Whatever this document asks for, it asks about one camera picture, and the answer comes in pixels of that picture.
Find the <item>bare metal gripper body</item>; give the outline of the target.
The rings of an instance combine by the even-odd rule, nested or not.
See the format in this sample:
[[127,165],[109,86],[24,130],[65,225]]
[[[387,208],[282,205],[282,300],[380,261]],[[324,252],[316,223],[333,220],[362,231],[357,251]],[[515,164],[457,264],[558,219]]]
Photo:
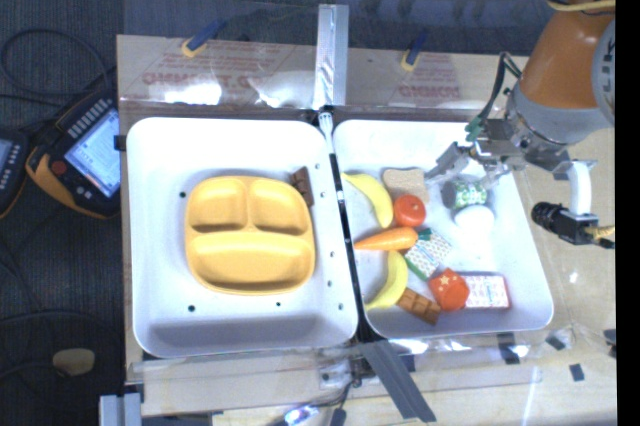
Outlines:
[[536,166],[554,172],[571,161],[565,144],[539,135],[520,118],[481,121],[471,153],[480,163],[510,170]]

